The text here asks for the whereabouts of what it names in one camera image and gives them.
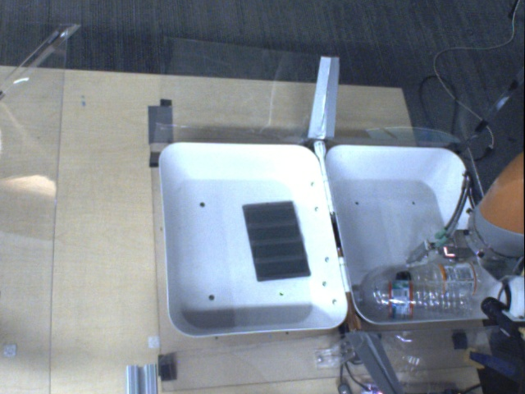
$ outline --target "yellow object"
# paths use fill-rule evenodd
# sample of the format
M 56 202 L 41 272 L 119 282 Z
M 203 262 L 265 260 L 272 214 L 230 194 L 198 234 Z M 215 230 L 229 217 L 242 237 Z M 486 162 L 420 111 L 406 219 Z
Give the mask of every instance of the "yellow object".
M 523 152 L 496 178 L 479 208 L 493 225 L 523 234 Z

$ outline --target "dark gray floor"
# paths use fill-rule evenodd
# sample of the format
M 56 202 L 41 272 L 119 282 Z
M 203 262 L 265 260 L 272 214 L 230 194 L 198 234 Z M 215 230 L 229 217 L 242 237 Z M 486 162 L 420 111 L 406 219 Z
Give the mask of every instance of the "dark gray floor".
M 399 86 L 415 126 L 450 131 L 469 118 L 433 78 L 432 59 L 453 46 L 485 47 L 508 39 L 513 0 L 0 0 L 0 63 L 17 64 L 56 24 L 75 22 L 67 66 L 105 71 L 266 77 L 266 69 L 210 63 L 208 43 L 340 57 L 342 83 Z M 516 38 L 492 51 L 458 51 L 439 60 L 459 99 L 486 113 L 523 65 L 523 4 Z M 181 63 L 180 43 L 185 43 Z M 223 54 L 215 47 L 211 57 Z M 250 51 L 244 53 L 250 57 Z M 298 77 L 314 80 L 303 63 Z M 479 162 L 489 185 L 523 150 L 523 87 L 494 124 L 493 154 Z

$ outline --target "water bottle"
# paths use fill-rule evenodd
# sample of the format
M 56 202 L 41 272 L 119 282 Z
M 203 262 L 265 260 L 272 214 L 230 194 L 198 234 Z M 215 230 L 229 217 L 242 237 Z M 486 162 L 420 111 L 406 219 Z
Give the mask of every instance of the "water bottle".
M 475 306 L 479 272 L 473 261 L 379 268 L 354 294 L 359 310 L 372 321 L 467 318 Z

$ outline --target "bottle label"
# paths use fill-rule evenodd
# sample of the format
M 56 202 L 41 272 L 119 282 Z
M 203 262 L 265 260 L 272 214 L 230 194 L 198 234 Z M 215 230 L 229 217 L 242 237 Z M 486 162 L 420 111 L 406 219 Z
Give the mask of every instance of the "bottle label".
M 413 316 L 413 289 L 409 280 L 394 280 L 390 283 L 389 315 L 393 319 Z
M 474 267 L 470 263 L 443 265 L 441 267 L 445 282 L 461 283 L 470 294 L 474 295 L 477 288 L 477 277 Z

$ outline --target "plastic bottle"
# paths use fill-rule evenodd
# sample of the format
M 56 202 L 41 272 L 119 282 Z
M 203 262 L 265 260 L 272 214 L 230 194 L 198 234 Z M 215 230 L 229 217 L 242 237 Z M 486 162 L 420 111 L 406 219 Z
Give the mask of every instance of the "plastic bottle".
M 466 318 L 479 277 L 475 262 L 401 265 L 369 273 L 354 293 L 359 310 L 372 321 Z

